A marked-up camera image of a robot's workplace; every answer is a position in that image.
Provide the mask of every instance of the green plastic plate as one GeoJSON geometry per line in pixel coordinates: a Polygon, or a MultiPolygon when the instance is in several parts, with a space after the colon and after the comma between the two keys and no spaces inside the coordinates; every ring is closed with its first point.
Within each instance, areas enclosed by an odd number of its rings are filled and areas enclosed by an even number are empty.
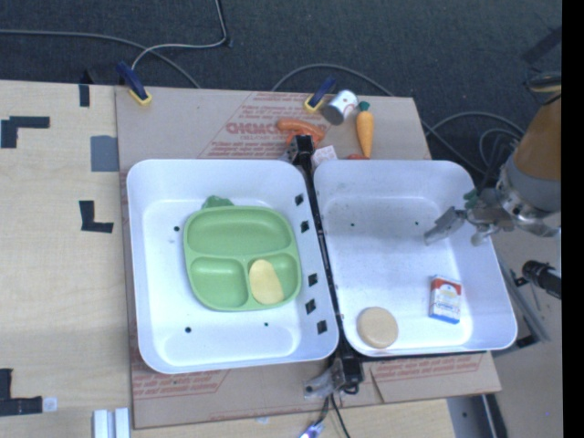
{"type": "Polygon", "coordinates": [[[186,270],[196,297],[223,311],[280,307],[300,290],[294,232],[280,213],[259,206],[220,206],[192,214],[183,232],[186,270]],[[265,259],[276,270],[284,299],[262,304],[252,295],[249,269],[265,259]]]}

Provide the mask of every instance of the blue clamp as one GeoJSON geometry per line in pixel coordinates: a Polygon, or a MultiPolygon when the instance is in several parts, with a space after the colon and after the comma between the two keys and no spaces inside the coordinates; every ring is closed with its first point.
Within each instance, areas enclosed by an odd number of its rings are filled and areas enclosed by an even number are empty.
{"type": "Polygon", "coordinates": [[[304,109],[310,113],[316,112],[322,105],[323,98],[335,88],[337,81],[333,77],[328,77],[324,80],[317,92],[304,101],[304,109]]]}
{"type": "Polygon", "coordinates": [[[135,98],[139,104],[142,106],[150,104],[152,96],[144,88],[144,85],[142,85],[138,75],[136,75],[133,69],[128,67],[124,62],[120,62],[116,65],[116,71],[122,78],[124,78],[125,83],[130,87],[130,95],[135,98]]]}

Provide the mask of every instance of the cardboard box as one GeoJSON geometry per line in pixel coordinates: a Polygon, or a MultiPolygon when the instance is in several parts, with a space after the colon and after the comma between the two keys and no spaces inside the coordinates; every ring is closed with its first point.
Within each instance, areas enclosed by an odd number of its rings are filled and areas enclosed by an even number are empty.
{"type": "MultiPolygon", "coordinates": [[[[302,108],[307,94],[150,88],[140,106],[116,88],[120,191],[130,327],[135,428],[210,422],[318,411],[319,398],[304,398],[303,381],[318,376],[323,361],[164,375],[141,359],[133,295],[126,196],[130,167],[146,159],[275,159],[286,149],[281,117],[310,121],[327,132],[320,146],[337,156],[360,153],[353,112],[339,126],[302,108]]],[[[373,159],[430,159],[412,99],[363,96],[375,115],[373,159]]],[[[357,395],[339,398],[344,407],[416,401],[500,390],[490,353],[371,361],[357,395]]]]}

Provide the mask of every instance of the wooden table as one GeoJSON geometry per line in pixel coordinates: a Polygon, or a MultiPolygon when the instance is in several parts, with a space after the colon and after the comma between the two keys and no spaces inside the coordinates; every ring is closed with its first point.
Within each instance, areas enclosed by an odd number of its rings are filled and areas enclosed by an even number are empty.
{"type": "MultiPolygon", "coordinates": [[[[127,308],[116,172],[91,171],[90,137],[115,137],[114,88],[0,81],[0,119],[48,116],[50,129],[18,129],[0,149],[0,368],[12,368],[12,396],[55,397],[56,412],[0,417],[0,435],[91,436],[94,410],[131,407],[127,308]],[[80,232],[79,201],[99,203],[80,232]]],[[[132,431],[134,437],[299,436],[316,413],[132,431]]],[[[446,400],[350,408],[353,437],[452,438],[446,400]]],[[[343,436],[330,412],[323,437],[343,436]]]]}

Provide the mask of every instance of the yellow oval object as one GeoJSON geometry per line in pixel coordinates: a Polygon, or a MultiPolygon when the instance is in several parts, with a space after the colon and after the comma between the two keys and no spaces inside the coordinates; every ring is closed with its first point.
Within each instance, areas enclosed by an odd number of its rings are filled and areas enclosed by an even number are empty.
{"type": "Polygon", "coordinates": [[[365,308],[357,318],[357,332],[367,345],[386,349],[398,338],[398,323],[385,308],[365,308]]]}
{"type": "Polygon", "coordinates": [[[273,305],[284,300],[284,291],[276,270],[265,259],[257,259],[249,268],[249,284],[252,296],[263,305],[273,305]]]}

